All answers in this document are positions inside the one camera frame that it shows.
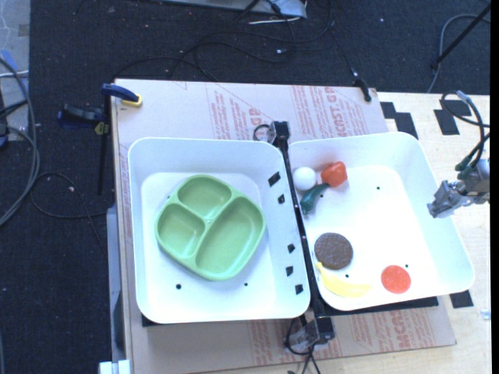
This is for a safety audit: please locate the green divided plate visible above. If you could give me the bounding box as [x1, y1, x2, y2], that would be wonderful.
[154, 174, 267, 282]

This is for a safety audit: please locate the thin black rod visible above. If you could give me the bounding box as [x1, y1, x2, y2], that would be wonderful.
[277, 138, 325, 319]

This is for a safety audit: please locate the black block with thin wires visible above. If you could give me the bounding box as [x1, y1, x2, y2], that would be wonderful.
[290, 314, 337, 346]
[267, 120, 292, 146]

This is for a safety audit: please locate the white ball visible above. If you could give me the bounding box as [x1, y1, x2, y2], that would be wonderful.
[292, 166, 317, 191]

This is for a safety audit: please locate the dark green toy chili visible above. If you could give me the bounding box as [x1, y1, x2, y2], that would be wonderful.
[299, 183, 331, 216]

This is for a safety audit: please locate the brown round biscuit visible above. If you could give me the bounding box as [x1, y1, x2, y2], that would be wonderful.
[313, 232, 354, 271]

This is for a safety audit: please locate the white plastic tray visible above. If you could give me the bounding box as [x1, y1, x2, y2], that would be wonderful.
[127, 136, 312, 325]
[288, 131, 476, 312]

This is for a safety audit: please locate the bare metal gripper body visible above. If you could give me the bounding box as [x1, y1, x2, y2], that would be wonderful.
[458, 157, 491, 206]

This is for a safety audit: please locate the orange toy pepper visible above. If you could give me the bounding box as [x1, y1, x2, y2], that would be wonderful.
[320, 161, 349, 189]

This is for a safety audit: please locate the brown cardboard board red print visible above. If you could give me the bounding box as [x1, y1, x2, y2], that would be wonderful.
[111, 78, 458, 368]

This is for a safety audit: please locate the yellow banana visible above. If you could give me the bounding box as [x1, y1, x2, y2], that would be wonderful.
[315, 262, 373, 299]

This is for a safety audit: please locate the orange round slice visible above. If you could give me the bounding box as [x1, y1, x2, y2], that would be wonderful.
[380, 264, 412, 295]

